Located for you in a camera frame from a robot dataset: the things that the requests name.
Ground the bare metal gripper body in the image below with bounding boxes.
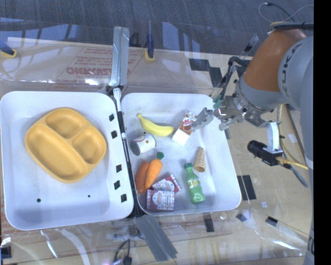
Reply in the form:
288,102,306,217
213,92,268,129

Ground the white plastic tray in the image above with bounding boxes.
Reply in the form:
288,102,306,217
120,92,242,216
0,90,135,231

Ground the tan ice cream cone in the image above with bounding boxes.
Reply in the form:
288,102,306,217
193,147,207,173

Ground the yellow banana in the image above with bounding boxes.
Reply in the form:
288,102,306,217
137,113,175,137

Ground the white can with red print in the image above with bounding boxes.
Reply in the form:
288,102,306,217
130,132,157,157

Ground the green plastic bottle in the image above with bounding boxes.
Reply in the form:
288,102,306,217
183,162,206,205

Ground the orange carrot with green top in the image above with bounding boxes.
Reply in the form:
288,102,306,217
143,151,166,191

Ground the small red and white packet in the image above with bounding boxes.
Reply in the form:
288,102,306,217
151,174,183,194

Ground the orange sausage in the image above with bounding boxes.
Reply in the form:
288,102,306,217
134,161,151,195

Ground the brown cardboard board red print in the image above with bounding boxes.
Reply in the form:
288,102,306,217
0,37,313,265

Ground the dark red juice carton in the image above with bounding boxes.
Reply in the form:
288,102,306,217
146,189,175,213

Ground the yellow divided plate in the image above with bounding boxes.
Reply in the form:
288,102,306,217
24,107,108,184

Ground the black cylinder on white bracket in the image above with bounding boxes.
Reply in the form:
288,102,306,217
247,121,284,167

